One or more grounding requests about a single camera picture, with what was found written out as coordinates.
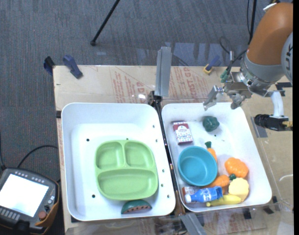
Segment red and white carton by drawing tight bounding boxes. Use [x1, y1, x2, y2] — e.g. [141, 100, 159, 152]
[172, 120, 194, 145]

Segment pale yellow ridged toy food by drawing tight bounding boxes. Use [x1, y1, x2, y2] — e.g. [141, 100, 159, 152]
[228, 177, 250, 203]

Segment dark green pepper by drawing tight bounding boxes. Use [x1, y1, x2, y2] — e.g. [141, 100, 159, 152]
[202, 116, 220, 133]

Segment orange carrot with green top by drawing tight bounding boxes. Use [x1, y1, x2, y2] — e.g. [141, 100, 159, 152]
[207, 173, 237, 195]
[204, 141, 218, 163]

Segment white plastic tray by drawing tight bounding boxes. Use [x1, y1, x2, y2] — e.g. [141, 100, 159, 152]
[161, 102, 273, 213]
[61, 102, 176, 222]

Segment green divided plate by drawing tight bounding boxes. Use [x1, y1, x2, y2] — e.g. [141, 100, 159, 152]
[94, 140, 159, 201]

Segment green watermelon slice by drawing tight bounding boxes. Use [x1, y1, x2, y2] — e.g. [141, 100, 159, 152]
[121, 199, 153, 215]

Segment black cylinder on white bracket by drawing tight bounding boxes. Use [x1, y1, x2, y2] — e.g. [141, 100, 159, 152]
[253, 90, 293, 132]

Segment orange pumpkin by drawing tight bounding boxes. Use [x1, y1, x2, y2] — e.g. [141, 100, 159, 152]
[224, 157, 249, 179]

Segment blue and white bottle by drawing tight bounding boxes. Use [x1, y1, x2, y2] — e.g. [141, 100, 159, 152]
[184, 186, 224, 204]

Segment yellow banana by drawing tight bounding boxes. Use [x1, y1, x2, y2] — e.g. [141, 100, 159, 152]
[205, 194, 242, 208]

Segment blue bowl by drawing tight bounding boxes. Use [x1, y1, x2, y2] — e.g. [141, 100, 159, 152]
[177, 145, 218, 187]

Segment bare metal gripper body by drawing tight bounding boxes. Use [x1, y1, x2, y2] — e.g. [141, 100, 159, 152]
[223, 70, 272, 100]

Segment brown cardboard board red print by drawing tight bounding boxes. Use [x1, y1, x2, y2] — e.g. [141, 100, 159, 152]
[52, 65, 294, 235]

